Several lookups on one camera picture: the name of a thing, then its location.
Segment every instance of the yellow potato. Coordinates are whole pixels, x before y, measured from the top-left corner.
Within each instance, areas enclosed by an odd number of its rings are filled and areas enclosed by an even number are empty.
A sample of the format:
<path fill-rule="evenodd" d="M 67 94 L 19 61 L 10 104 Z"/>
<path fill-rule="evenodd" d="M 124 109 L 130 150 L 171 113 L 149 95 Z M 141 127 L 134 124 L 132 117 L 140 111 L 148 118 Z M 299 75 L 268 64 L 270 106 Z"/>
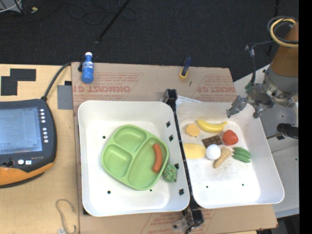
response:
<path fill-rule="evenodd" d="M 183 144 L 183 149 L 187 158 L 203 158 L 206 155 L 206 148 L 203 145 L 195 143 L 185 143 Z"/>
<path fill-rule="evenodd" d="M 194 137 L 197 137 L 200 133 L 200 129 L 196 126 L 196 124 L 188 124 L 185 128 L 185 131 L 186 133 Z"/>

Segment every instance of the white ball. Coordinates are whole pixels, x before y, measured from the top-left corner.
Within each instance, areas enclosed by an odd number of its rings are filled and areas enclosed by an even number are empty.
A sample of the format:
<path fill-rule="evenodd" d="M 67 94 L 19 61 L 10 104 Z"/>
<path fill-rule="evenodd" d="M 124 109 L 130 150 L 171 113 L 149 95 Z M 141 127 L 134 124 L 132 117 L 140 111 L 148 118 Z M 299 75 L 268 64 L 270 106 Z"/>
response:
<path fill-rule="evenodd" d="M 206 156 L 208 159 L 216 160 L 221 155 L 221 148 L 216 144 L 211 144 L 206 148 Z"/>

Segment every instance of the white tray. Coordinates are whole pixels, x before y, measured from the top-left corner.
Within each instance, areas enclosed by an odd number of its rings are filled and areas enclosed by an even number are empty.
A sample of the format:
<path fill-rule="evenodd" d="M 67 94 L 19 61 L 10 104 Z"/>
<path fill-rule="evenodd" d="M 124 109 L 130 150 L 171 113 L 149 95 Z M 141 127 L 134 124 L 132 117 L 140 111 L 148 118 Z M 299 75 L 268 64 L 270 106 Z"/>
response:
<path fill-rule="evenodd" d="M 284 198 L 284 189 L 276 169 L 260 119 L 253 118 L 254 109 L 247 104 L 238 114 L 227 118 L 230 103 L 184 102 L 177 107 L 177 117 L 183 143 L 201 144 L 202 139 L 233 130 L 239 142 L 233 146 L 246 148 L 252 155 L 251 163 L 229 157 L 217 169 L 213 161 L 204 156 L 186 159 L 195 201 L 203 208 L 275 204 Z M 186 133 L 185 127 L 203 119 L 210 123 L 228 124 L 219 134 L 200 130 L 197 137 Z"/>
<path fill-rule="evenodd" d="M 163 102 L 86 101 L 78 109 L 82 203 L 93 216 L 184 210 L 190 201 L 172 109 Z M 149 190 L 137 191 L 111 177 L 101 164 L 105 144 L 115 130 L 132 124 L 161 138 L 170 164 L 178 164 L 176 182 L 161 176 Z"/>

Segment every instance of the green plate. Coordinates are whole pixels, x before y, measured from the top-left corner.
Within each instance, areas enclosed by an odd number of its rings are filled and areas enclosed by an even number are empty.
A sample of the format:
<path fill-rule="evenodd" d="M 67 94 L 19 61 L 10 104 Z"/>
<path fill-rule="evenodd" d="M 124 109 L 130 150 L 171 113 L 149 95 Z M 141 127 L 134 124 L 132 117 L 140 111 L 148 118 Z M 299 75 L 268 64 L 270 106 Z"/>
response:
<path fill-rule="evenodd" d="M 160 145 L 162 153 L 159 172 L 152 170 L 155 143 Z M 101 162 L 105 171 L 116 180 L 136 190 L 147 190 L 160 178 L 168 158 L 168 147 L 160 138 L 137 126 L 124 125 L 108 140 Z"/>

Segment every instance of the red tomato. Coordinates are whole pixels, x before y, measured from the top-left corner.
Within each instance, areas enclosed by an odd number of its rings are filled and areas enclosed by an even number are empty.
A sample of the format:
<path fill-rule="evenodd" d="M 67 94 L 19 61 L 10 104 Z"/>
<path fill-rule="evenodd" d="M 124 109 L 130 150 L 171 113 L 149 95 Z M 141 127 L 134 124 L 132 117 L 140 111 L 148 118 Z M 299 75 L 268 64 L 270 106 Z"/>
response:
<path fill-rule="evenodd" d="M 223 137 L 222 137 L 222 141 L 227 146 L 230 146 L 230 145 L 234 145 L 234 144 L 238 143 L 238 137 L 237 137 L 236 133 L 234 133 L 232 130 L 226 130 L 224 132 Z"/>

